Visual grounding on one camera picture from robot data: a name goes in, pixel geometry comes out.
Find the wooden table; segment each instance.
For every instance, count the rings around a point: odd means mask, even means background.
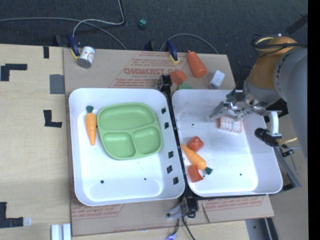
[[[0,228],[0,239],[50,239],[50,227],[71,222],[64,94],[50,94],[50,75],[63,75],[63,49],[0,45],[0,65],[27,64],[0,81],[0,202],[7,218],[31,218],[32,225]],[[62,127],[45,127],[44,111]],[[196,239],[248,240],[245,221],[189,226]],[[72,237],[75,240],[166,239],[172,228]],[[179,240],[190,239],[184,226]]]

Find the cardboard sheet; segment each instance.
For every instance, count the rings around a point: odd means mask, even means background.
[[[174,227],[176,222],[166,220],[166,211],[176,206],[178,199],[95,207],[85,206],[77,200],[73,186],[68,99],[70,93],[78,88],[153,88],[160,75],[180,70],[187,76],[185,83],[195,89],[208,89],[217,70],[225,74],[219,89],[234,88],[235,83],[226,55],[198,54],[208,69],[208,74],[203,78],[193,76],[186,53],[178,53],[178,56],[180,63],[175,65],[167,52],[98,49],[91,68],[85,69],[77,65],[70,49],[63,49],[73,236]],[[274,215],[267,195],[201,200],[198,204],[196,217],[188,219],[191,225]]]

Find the pink sponge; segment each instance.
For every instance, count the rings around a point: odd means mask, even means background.
[[[232,133],[241,133],[241,120],[235,121],[231,116],[224,115],[218,119],[218,128]]]

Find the green plate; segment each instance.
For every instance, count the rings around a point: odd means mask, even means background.
[[[163,145],[158,119],[143,103],[103,107],[98,113],[97,125],[104,150],[114,159],[150,156]]]

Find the orange block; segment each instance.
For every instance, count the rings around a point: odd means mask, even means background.
[[[181,85],[187,79],[186,74],[182,70],[171,72],[169,75],[171,76],[172,82],[176,85]]]

